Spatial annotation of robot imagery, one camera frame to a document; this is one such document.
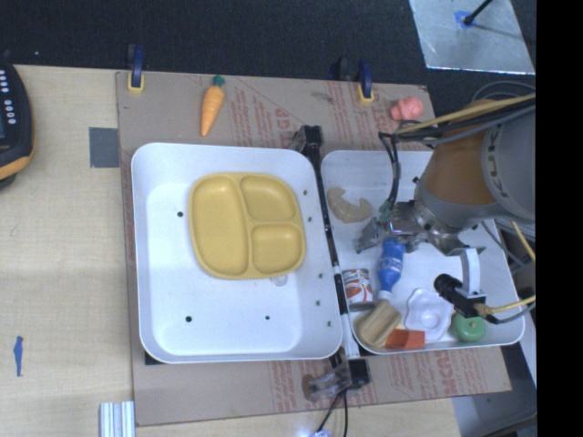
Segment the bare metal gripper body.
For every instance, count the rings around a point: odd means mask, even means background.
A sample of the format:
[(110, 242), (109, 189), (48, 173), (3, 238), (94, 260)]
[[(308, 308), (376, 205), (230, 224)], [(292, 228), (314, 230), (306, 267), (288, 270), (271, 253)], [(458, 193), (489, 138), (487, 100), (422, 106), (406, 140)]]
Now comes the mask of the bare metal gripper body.
[(461, 249), (460, 229), (448, 226), (424, 204), (414, 200), (397, 202), (386, 228), (399, 243), (402, 237), (420, 237), (422, 243), (430, 244), (439, 252), (457, 252)]

